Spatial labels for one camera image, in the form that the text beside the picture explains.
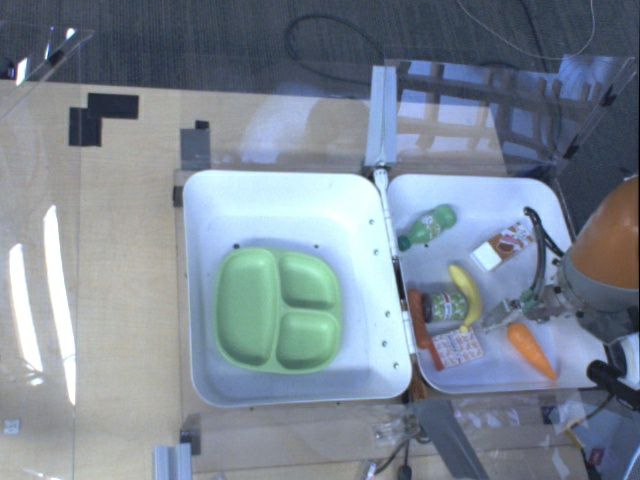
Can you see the black cylinder on white bracket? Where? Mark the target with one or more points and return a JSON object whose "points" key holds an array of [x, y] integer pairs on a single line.
{"points": [[612, 380]]}

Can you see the small can with green label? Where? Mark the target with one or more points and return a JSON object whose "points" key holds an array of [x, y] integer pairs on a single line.
{"points": [[447, 307]]}

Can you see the yellow banana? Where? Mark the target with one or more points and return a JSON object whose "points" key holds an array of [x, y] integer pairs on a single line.
{"points": [[469, 290]]}

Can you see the orange sausage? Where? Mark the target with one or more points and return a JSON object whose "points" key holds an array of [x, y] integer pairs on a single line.
{"points": [[419, 318]]}

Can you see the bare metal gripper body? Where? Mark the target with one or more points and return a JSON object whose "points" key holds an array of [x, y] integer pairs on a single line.
{"points": [[547, 307]]}

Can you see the green plastic bottle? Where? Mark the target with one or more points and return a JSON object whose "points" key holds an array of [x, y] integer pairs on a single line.
{"points": [[430, 224]]}

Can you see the orange and white carton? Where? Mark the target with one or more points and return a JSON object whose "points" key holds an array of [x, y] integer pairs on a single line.
{"points": [[505, 244]]}

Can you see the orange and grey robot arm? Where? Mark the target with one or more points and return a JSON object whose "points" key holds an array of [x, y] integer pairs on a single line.
{"points": [[607, 248]]}

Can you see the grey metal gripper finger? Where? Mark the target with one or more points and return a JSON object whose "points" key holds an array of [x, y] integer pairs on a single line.
{"points": [[507, 306], [497, 320]]}

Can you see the green divided plate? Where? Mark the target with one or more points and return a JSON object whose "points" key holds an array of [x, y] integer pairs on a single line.
{"points": [[247, 308]]}

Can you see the orange carrot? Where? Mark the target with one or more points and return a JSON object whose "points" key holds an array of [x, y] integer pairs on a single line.
{"points": [[530, 348]]}

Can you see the white packet with orange print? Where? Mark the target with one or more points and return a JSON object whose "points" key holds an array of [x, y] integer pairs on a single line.
{"points": [[457, 349]]}

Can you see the white plastic tray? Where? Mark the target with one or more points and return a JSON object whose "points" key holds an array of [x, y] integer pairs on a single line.
{"points": [[280, 203], [500, 198]]}

